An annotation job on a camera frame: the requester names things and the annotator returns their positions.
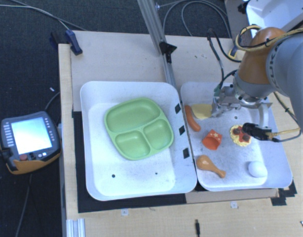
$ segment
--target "toy hot dog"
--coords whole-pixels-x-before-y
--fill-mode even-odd
[[[197,122],[195,122],[195,120],[192,116],[191,106],[185,105],[185,112],[186,112],[186,116],[187,116],[187,122],[188,122],[189,126],[193,129],[193,131],[198,132],[199,130],[201,130],[201,126]]]

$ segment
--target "green plastic dish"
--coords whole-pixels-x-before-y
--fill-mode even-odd
[[[149,98],[136,98],[110,108],[106,130],[119,153],[140,160],[170,147],[173,131],[162,109]]]

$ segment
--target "white round object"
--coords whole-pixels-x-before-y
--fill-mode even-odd
[[[255,160],[248,165],[249,173],[254,177],[266,177],[268,171],[263,162]]]

